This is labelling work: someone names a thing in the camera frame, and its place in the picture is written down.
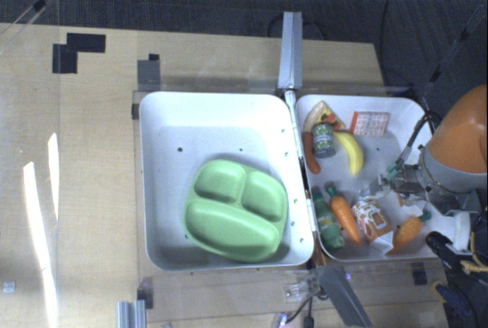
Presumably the green plastic bottle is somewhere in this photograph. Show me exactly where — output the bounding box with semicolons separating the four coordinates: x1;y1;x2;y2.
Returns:
311;186;346;252

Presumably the orange carrot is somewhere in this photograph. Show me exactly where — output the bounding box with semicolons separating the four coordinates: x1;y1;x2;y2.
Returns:
324;182;363;247
389;209;432;254

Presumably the green divided plate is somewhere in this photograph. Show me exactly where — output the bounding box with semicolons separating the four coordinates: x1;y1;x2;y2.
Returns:
182;159;289;264

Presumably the yellow banana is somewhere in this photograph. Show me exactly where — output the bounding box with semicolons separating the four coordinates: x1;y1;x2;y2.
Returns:
334;130;364;176

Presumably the toy pizza slice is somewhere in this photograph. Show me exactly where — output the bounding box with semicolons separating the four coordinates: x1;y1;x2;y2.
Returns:
303;100;346;133

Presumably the orange and white carton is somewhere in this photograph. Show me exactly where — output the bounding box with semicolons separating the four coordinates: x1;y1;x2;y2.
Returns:
350;196;396;256

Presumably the white crumpled packet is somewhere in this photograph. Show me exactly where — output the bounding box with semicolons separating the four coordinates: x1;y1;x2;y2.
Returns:
397;192;425;220

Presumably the small green can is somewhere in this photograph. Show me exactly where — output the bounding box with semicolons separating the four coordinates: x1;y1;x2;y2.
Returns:
310;122;338;159

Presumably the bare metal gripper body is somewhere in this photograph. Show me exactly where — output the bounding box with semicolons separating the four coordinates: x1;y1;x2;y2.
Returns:
390;164;461;215

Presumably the white plastic tray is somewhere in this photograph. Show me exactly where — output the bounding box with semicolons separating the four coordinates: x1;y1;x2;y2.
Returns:
138;91;316;272
294;93;444;264

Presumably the orange patterned packet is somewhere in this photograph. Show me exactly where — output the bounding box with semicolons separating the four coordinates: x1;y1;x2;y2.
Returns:
349;111;391;137

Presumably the red toy sausage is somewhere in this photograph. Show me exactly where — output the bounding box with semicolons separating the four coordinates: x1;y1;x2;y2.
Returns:
301;131;322;175

